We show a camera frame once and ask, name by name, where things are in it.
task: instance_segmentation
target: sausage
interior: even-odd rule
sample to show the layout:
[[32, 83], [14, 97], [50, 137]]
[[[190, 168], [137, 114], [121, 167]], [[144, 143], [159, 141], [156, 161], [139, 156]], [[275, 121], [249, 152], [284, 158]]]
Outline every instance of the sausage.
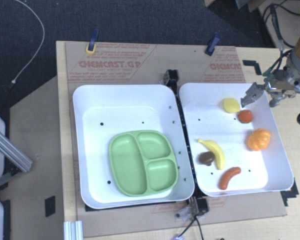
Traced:
[[220, 189], [221, 190], [226, 190], [228, 187], [228, 183], [231, 180], [231, 178], [235, 175], [238, 175], [239, 173], [241, 173], [241, 168], [240, 167], [232, 167], [229, 170], [227, 170], [221, 180], [220, 180]]

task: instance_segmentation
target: toy banana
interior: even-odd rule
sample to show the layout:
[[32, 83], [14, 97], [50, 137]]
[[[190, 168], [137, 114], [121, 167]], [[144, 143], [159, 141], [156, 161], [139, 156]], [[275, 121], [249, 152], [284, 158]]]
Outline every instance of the toy banana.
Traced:
[[202, 140], [198, 138], [198, 142], [214, 153], [216, 167], [222, 170], [226, 163], [226, 157], [221, 147], [213, 140]]

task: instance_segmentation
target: green plate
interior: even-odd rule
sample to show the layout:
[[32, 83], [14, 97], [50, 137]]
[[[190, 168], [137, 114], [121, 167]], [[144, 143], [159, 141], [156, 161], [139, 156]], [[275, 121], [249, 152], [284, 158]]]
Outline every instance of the green plate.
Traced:
[[114, 180], [132, 197], [171, 189], [178, 180], [178, 166], [168, 139], [155, 130], [121, 133], [109, 144]]

